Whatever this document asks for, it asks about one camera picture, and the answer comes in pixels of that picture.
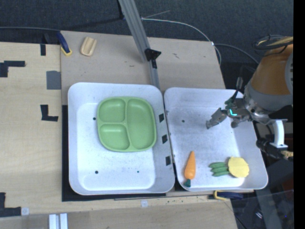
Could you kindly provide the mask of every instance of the white tray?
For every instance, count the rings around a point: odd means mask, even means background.
[[[164,94],[167,123],[171,137],[177,178],[189,191],[263,189],[268,183],[262,154],[256,147],[252,122],[242,122],[231,128],[227,117],[207,129],[205,122],[228,100],[235,90],[169,88]],[[184,186],[184,168],[191,151],[195,151],[196,175],[191,187]],[[231,156],[243,157],[250,173],[245,178],[231,175],[213,177],[208,167],[212,162],[225,162]]]
[[[148,101],[157,129],[155,145],[140,152],[114,152],[100,142],[98,104],[108,97],[133,96]],[[160,122],[159,115],[164,116]],[[174,185],[171,147],[163,96],[152,85],[76,83],[68,91],[69,182],[81,195],[165,193]]]

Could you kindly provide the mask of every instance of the toy carrot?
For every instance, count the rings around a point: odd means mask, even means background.
[[[189,159],[187,160],[186,167],[184,170],[184,177],[187,179],[184,185],[186,187],[191,186],[191,180],[195,177],[196,173],[196,160],[195,160],[195,152],[192,151],[190,153]]]

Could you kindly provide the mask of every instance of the green plate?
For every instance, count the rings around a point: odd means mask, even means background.
[[[101,143],[111,151],[144,151],[157,139],[153,108],[142,98],[103,100],[97,109],[97,128]]]

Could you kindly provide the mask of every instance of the teal light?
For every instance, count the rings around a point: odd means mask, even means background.
[[[231,114],[231,115],[237,115],[237,114],[233,114],[232,109],[230,109],[230,114]]]

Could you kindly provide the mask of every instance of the wooden table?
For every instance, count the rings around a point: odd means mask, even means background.
[[[179,227],[177,223],[182,221],[195,228],[204,223],[208,228],[236,228],[230,201],[210,200],[210,192],[173,189],[163,198],[145,198],[147,208],[141,207],[142,199],[62,202],[61,107],[67,104],[69,86],[79,81],[150,83],[147,64],[141,61],[131,36],[70,31],[62,34],[73,51],[70,57],[61,53],[59,45],[45,45],[46,55],[42,55],[44,45],[0,43],[0,62],[26,63],[25,67],[9,67],[8,77],[0,77],[0,192],[6,193],[5,207],[28,208],[30,215],[70,213],[72,228],[82,228],[80,221],[91,221],[87,228],[100,228],[99,211],[107,215],[102,223],[110,228],[122,228],[122,223],[124,228],[135,228],[144,221],[145,228]],[[79,53],[86,36],[98,41],[91,57]],[[173,86],[225,88],[210,42],[162,38],[149,41],[153,49],[162,52],[157,59],[161,91]],[[47,89],[46,75],[51,71],[61,72],[61,89]],[[49,107],[49,116],[58,116],[57,121],[41,120],[44,104]],[[136,220],[134,216],[139,214],[141,219]],[[0,224],[20,221],[0,220]]]

